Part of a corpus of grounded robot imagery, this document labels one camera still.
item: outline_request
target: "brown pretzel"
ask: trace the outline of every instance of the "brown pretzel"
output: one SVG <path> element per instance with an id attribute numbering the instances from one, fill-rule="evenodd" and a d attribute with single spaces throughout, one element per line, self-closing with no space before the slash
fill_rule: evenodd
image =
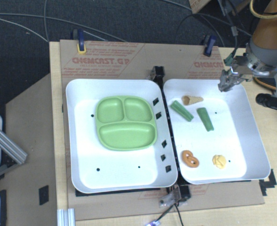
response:
<path id="1" fill-rule="evenodd" d="M 191 168 L 199 166 L 199 160 L 193 156 L 193 153 L 189 150 L 182 152 L 182 160 Z"/>

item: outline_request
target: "wooden table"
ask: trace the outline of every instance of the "wooden table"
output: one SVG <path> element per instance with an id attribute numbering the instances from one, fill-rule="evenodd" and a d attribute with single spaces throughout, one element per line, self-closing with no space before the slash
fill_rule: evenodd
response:
<path id="1" fill-rule="evenodd" d="M 233 50 L 232 48 L 219 48 L 222 58 Z M 64 125 L 62 113 L 62 85 L 60 64 L 60 43 L 50 43 L 50 67 L 52 85 L 54 147 L 55 147 L 55 177 L 57 209 L 68 209 L 67 179 L 64 148 Z M 259 93 L 271 93 L 254 81 L 243 82 L 251 108 L 264 143 L 271 168 L 277 181 L 277 111 L 256 104 L 255 97 Z M 267 190 L 265 204 L 244 207 L 231 207 L 222 209 L 196 210 L 181 212 L 186 226 L 230 226 L 230 225 L 273 225 L 277 226 L 277 185 Z M 76 221 L 77 226 L 143 226 L 158 218 L 159 215 L 141 215 L 121 218 L 107 218 Z M 180 225 L 178 214 L 171 212 L 161 220 L 163 226 Z"/>

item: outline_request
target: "yellow clamp pad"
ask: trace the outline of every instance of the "yellow clamp pad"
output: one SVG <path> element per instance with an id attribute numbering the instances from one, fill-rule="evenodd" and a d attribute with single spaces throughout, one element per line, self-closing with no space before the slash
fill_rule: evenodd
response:
<path id="1" fill-rule="evenodd" d="M 78 48 L 78 54 L 79 55 L 85 55 L 86 54 L 86 46 L 85 45 L 84 45 L 84 50 L 83 51 L 80 50 L 79 44 L 77 44 L 77 48 Z"/>

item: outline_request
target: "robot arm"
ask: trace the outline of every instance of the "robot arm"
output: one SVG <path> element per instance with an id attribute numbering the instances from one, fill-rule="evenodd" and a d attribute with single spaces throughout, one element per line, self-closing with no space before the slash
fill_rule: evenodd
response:
<path id="1" fill-rule="evenodd" d="M 275 78 L 277 84 L 277 0 L 271 0 L 263 15 L 253 10 L 253 0 L 250 10 L 260 21 L 246 45 L 246 52 L 234 57 L 228 71 L 222 71 L 218 85 L 221 92 L 229 91 L 243 81 L 251 81 L 253 77 Z M 277 109 L 277 90 L 272 97 L 259 94 L 256 101 Z"/>

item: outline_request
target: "white tray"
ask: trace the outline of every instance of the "white tray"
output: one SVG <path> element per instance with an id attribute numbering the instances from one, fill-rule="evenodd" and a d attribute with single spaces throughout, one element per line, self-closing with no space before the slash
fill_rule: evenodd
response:
<path id="1" fill-rule="evenodd" d="M 113 151 L 97 136 L 97 103 L 111 96 L 136 96 L 152 107 L 157 140 L 154 145 L 135 151 Z M 81 192 L 169 187 L 178 177 L 165 108 L 159 86 L 148 80 L 76 79 L 66 87 L 71 148 L 71 178 Z"/>
<path id="2" fill-rule="evenodd" d="M 236 85 L 229 92 L 220 92 L 218 83 L 218 80 L 172 79 L 164 84 L 182 176 L 192 184 L 266 178 L 270 164 L 244 87 Z M 204 99 L 185 106 L 194 116 L 191 122 L 170 107 L 174 100 L 182 104 L 184 95 Z M 207 131 L 199 118 L 197 109 L 201 107 L 207 109 L 213 131 Z M 197 168 L 183 162 L 184 150 L 190 150 L 198 158 Z M 216 154 L 225 156 L 224 169 L 213 164 Z"/>

